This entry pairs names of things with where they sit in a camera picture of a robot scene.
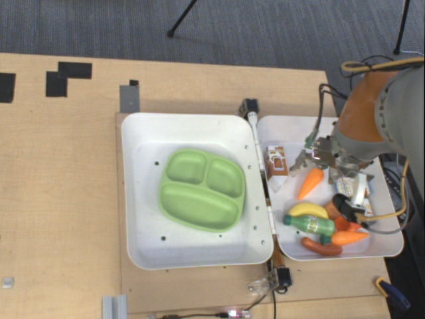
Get green bottle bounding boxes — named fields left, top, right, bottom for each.
left=282, top=213, right=336, bottom=237

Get orange carrot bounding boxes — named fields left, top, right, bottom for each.
left=296, top=167, right=325, bottom=201
left=319, top=230, right=370, bottom=247

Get black block with thin wires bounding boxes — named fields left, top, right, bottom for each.
left=276, top=266, right=294, bottom=294
left=241, top=98, right=260, bottom=116

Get brown and white carton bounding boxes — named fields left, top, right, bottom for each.
left=264, top=145, right=290, bottom=193

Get yellow banana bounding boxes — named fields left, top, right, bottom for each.
left=287, top=202, right=330, bottom=220

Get green divided plate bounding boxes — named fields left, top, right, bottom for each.
left=157, top=148, right=247, bottom=233

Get white plastic tray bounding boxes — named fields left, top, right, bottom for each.
left=120, top=112, right=275, bottom=271
left=257, top=115, right=405, bottom=262

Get brown round toy food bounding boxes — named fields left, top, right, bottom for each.
left=323, top=201, right=343, bottom=221

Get white printed carton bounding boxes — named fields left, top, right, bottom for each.
left=334, top=176, right=375, bottom=217

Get thin black and white rod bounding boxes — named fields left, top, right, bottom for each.
left=246, top=111, right=278, bottom=236

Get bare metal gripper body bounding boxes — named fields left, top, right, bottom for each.
left=309, top=137, right=375, bottom=182

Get orange wedge toy food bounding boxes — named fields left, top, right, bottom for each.
left=333, top=215, right=363, bottom=233

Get red brown sausage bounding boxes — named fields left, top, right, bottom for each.
left=300, top=237, right=343, bottom=257

